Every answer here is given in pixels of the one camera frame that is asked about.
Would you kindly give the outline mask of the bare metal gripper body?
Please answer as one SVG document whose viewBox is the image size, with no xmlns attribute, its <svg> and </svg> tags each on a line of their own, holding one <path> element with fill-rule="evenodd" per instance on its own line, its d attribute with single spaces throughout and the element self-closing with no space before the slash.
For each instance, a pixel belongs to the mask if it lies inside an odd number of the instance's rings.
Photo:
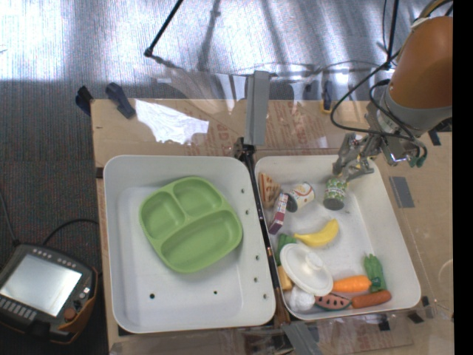
<svg viewBox="0 0 473 355">
<path fill-rule="evenodd" d="M 421 165 L 421 142 L 411 132 L 402 129 L 377 107 L 368 107 L 365 118 L 369 128 L 357 140 L 358 160 L 383 155 L 390 166 L 404 161 L 410 166 Z"/>
</svg>

